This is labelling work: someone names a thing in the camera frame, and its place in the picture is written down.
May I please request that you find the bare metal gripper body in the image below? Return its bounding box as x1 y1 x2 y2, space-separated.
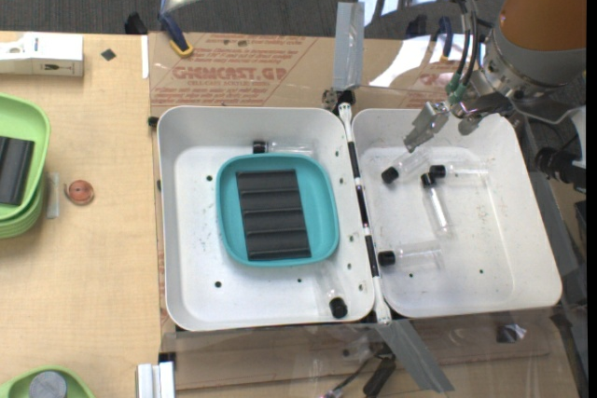
448 42 563 121

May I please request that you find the clear plastic bottle black cap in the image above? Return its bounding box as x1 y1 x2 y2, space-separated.
428 163 491 182
377 241 444 271
420 172 456 240
316 268 350 320
252 139 315 158
380 148 433 185

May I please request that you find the thin black and white rod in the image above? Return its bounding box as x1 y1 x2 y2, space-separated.
336 102 393 325

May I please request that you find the teal plate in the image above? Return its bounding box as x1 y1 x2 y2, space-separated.
215 153 340 268

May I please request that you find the white plastic tray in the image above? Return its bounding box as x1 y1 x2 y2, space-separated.
156 105 377 333
350 107 563 320

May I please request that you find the brown cardboard board red print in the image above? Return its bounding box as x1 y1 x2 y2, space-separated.
147 31 580 392

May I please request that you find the black ribbed insert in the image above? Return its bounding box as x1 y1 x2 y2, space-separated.
234 169 313 262
0 135 36 207

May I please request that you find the orange round disc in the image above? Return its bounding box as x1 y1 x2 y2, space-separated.
64 179 95 206

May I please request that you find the small clear plastic tube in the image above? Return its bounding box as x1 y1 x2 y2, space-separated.
46 172 62 220

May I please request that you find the white cardboard box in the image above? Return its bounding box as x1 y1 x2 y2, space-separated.
0 32 86 77

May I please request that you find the green plate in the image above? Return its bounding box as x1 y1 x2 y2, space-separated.
0 92 52 221
0 188 48 240
0 364 97 398

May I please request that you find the grey round can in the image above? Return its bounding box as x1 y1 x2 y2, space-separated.
28 370 68 398

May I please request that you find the black block with thin wires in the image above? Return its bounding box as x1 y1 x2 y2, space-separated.
321 88 357 111

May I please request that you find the black cylinder on white bracket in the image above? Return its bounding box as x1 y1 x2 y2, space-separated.
534 105 588 193

